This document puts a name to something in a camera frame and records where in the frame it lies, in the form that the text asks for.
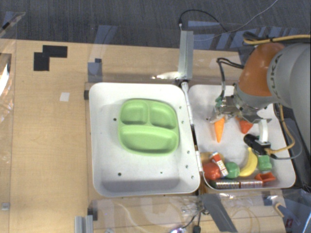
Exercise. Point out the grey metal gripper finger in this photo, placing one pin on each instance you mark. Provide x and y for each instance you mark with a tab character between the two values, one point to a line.
251	119
215	117

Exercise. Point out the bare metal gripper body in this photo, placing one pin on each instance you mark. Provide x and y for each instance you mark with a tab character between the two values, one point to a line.
232	105

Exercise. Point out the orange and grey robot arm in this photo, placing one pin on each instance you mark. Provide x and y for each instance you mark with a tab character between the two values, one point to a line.
274	76

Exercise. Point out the short orange carrot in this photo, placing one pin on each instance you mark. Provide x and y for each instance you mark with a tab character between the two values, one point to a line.
245	127

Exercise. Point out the long orange carrot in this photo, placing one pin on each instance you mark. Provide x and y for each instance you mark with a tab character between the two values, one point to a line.
219	130

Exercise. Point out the white plastic tray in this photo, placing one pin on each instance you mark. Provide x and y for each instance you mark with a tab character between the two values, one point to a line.
206	101
136	173

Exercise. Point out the thin black and white rod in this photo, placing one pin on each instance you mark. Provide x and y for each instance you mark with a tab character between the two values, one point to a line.
189	105

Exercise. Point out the yellow banana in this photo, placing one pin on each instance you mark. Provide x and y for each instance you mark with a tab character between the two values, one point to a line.
251	165

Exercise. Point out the red and white carton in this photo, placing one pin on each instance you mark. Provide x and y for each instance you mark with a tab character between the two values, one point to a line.
221	165

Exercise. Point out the green pepper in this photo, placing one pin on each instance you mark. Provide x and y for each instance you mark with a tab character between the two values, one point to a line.
232	170

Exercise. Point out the red tomato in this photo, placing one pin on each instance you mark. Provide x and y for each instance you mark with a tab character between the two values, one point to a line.
211	171

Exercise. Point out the orange open box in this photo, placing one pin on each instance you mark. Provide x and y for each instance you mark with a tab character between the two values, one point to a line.
266	177

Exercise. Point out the long patterned carton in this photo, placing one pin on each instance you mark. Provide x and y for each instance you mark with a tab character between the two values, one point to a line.
224	184

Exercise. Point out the green divided plate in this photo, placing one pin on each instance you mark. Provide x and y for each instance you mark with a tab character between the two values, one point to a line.
148	137

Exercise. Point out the black cylinder on white bracket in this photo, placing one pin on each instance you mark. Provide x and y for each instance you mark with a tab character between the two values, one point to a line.
256	143

